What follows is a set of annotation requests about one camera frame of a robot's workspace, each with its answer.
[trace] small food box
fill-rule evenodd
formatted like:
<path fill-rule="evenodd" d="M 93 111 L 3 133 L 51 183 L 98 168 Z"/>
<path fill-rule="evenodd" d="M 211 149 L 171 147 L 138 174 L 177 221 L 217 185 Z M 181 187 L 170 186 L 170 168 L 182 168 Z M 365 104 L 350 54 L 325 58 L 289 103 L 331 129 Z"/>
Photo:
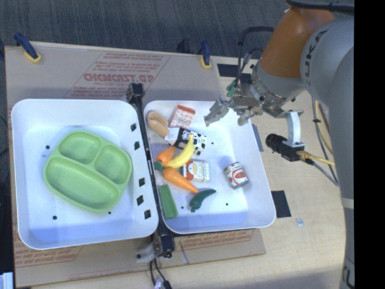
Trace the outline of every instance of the small food box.
<path fill-rule="evenodd" d="M 260 228 L 276 217 L 274 202 L 252 125 L 238 126 L 229 112 L 205 125 L 213 102 L 153 101 L 168 121 L 177 106 L 192 108 L 189 130 L 205 135 L 196 161 L 209 164 L 208 181 L 191 181 L 199 191 L 213 189 L 194 213 L 194 193 L 167 182 L 153 163 L 170 146 L 146 127 L 146 157 L 138 114 L 125 101 L 24 99 L 11 112 L 19 235 L 33 249 L 53 249 L 147 237 L 161 217 L 171 232 L 195 234 Z M 224 168 L 239 162 L 249 180 L 233 189 Z M 158 215 L 156 186 L 168 184 L 176 217 Z"/>

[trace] red and white can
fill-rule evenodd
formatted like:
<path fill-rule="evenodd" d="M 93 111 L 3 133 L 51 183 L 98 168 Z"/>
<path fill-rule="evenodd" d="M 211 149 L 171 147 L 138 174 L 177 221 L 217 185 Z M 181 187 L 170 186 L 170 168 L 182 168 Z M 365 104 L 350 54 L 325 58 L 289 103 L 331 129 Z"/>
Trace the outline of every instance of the red and white can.
<path fill-rule="evenodd" d="M 248 183 L 246 174 L 237 161 L 228 165 L 223 171 L 233 188 L 238 188 Z"/>

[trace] toy carrot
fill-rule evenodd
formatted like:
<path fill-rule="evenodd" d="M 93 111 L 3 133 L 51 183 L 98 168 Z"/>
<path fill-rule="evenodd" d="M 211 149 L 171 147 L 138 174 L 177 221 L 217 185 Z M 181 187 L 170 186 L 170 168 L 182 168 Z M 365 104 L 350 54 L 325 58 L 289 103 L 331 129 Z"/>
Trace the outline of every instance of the toy carrot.
<path fill-rule="evenodd" d="M 189 190 L 193 193 L 198 193 L 198 189 L 192 185 L 180 172 L 173 167 L 166 167 L 163 170 L 163 177 L 172 184 Z"/>
<path fill-rule="evenodd" d="M 174 156 L 176 146 L 170 146 L 158 153 L 156 161 L 160 161 L 162 166 L 165 166 Z"/>

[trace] yellow clamp tip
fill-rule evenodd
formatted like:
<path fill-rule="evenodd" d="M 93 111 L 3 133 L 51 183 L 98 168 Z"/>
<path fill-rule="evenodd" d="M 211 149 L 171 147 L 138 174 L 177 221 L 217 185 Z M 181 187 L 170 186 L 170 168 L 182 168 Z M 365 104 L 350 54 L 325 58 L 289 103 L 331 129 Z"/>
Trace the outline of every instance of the yellow clamp tip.
<path fill-rule="evenodd" d="M 205 65 L 205 61 L 203 57 L 200 57 L 200 65 L 205 70 L 209 70 L 211 68 L 211 63 L 209 65 Z"/>
<path fill-rule="evenodd" d="M 24 52 L 24 56 L 29 59 L 30 62 L 32 63 L 39 63 L 40 60 L 42 59 L 42 56 L 40 54 L 37 54 L 37 58 L 33 59 L 30 55 L 27 54 L 27 52 Z"/>

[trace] white plastic tub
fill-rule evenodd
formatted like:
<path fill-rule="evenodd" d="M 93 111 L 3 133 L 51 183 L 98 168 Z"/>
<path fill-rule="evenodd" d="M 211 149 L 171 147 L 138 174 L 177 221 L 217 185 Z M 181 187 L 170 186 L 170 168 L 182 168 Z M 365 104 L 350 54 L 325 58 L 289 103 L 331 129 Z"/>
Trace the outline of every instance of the white plastic tub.
<path fill-rule="evenodd" d="M 147 237 L 159 222 L 149 168 L 134 108 L 123 101 L 26 99 L 12 110 L 19 235 L 34 249 Z M 84 129 L 120 146 L 133 171 L 121 199 L 109 211 L 76 206 L 43 179 L 50 151 L 70 131 Z"/>
<path fill-rule="evenodd" d="M 196 111 L 188 129 L 208 137 L 203 152 L 194 155 L 193 159 L 209 163 L 210 181 L 192 183 L 199 190 L 213 188 L 217 192 L 207 197 L 201 208 L 192 213 L 189 202 L 195 194 L 168 183 L 162 173 L 156 171 L 157 184 L 169 184 L 178 211 L 178 216 L 170 219 L 162 214 L 168 228 L 178 234 L 193 234 L 261 228 L 272 224 L 276 209 L 252 124 L 248 122 L 238 126 L 238 116 L 230 110 L 224 118 L 206 127 L 204 116 L 209 113 L 213 102 L 200 101 L 153 101 L 146 105 L 144 116 L 155 111 L 170 121 L 177 105 Z M 154 161 L 158 152 L 167 147 L 167 142 L 149 127 L 147 135 Z M 235 161 L 241 164 L 249 179 L 248 184 L 237 189 L 231 187 L 223 172 Z"/>

